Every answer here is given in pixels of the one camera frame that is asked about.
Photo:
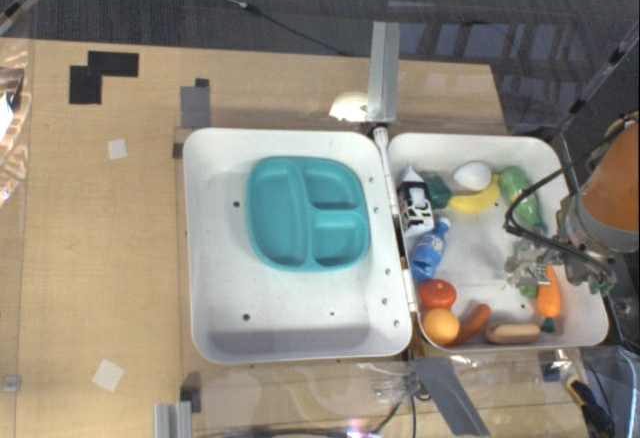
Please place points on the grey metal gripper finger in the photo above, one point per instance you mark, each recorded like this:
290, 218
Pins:
526, 258
531, 279

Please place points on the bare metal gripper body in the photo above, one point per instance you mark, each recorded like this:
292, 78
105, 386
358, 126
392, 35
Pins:
582, 263

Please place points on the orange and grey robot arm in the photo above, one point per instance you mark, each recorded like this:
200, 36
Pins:
612, 176

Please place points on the small green block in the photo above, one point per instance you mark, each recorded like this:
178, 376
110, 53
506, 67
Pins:
529, 291

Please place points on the orange carrot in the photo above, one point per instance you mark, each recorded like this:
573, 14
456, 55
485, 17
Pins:
548, 298

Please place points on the white plastic tray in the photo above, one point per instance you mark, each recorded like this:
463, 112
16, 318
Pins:
300, 311
480, 246

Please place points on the tan bread roll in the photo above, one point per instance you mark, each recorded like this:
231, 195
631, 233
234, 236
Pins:
512, 333

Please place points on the green bottle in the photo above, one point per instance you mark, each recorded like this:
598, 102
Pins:
520, 191

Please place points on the brown sausage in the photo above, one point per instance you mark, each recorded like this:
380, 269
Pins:
474, 322

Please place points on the yellow banana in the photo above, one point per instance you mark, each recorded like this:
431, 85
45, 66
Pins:
475, 202

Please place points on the red tomato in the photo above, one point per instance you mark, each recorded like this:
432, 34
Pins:
437, 293

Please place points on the blue bottle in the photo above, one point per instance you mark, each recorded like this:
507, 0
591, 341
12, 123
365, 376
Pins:
429, 251

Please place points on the white egg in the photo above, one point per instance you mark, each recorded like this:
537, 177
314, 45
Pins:
472, 175

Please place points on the orange fruit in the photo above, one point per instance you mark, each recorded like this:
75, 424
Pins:
440, 326

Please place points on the dark green carton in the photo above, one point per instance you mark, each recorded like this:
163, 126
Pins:
439, 192

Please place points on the black and white milk carton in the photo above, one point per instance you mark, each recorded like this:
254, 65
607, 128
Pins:
415, 206

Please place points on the teal divided plate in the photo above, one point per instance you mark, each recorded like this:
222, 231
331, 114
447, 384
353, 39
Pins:
280, 211

